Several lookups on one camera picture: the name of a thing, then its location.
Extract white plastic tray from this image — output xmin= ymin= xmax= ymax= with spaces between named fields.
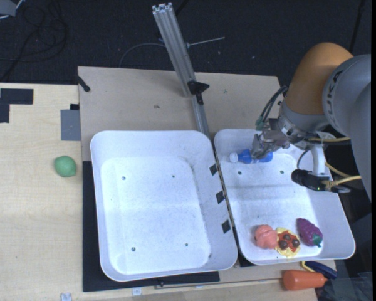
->
xmin=213 ymin=128 xmax=357 ymax=267
xmin=90 ymin=129 xmax=239 ymax=283

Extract brown cardboard board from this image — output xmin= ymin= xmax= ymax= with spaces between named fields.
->
xmin=77 ymin=66 xmax=337 ymax=295

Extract black cylinder on white bracket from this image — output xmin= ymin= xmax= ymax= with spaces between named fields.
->
xmin=290 ymin=143 xmax=333 ymax=193

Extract pink toy food lump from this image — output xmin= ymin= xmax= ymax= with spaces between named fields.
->
xmin=254 ymin=224 xmax=279 ymax=250

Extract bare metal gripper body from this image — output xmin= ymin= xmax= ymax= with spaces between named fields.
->
xmin=253 ymin=117 xmax=298 ymax=152

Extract purple grapes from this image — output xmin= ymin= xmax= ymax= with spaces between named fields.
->
xmin=296 ymin=217 xmax=324 ymax=248

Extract blue bottle with white cap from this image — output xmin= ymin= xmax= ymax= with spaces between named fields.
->
xmin=229 ymin=149 xmax=274 ymax=166

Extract yellow pizza slice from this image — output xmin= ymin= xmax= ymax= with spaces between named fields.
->
xmin=274 ymin=227 xmax=301 ymax=259

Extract green lime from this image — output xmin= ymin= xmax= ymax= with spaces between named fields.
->
xmin=53 ymin=155 xmax=78 ymax=179

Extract orange carrot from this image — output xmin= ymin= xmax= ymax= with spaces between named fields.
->
xmin=282 ymin=269 xmax=329 ymax=292

